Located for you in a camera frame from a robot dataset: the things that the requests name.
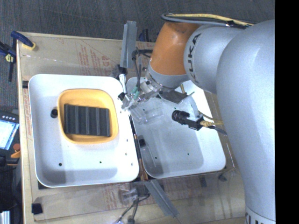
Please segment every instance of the black ridged object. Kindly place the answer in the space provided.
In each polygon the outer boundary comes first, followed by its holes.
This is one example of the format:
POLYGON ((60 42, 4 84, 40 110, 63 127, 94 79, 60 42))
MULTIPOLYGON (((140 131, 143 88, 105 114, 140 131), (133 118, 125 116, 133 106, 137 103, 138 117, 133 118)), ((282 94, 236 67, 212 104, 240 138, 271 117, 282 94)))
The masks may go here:
POLYGON ((109 109, 65 104, 64 132, 110 137, 109 109))

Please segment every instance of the gray carpet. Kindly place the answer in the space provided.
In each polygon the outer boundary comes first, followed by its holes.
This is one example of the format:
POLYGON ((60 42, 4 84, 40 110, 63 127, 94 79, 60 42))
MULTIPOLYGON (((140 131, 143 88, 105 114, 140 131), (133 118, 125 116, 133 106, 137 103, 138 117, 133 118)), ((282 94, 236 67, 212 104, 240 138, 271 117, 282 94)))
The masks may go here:
MULTIPOLYGON (((275 18, 275 0, 0 0, 0 41, 11 45, 13 30, 121 39, 127 20, 137 22, 138 34, 148 28, 154 41, 164 23, 162 13, 211 13, 260 22, 275 18)), ((1 56, 0 110, 6 112, 18 108, 16 72, 8 82, 8 71, 1 56)), ((0 187, 7 182, 2 180, 0 187)))

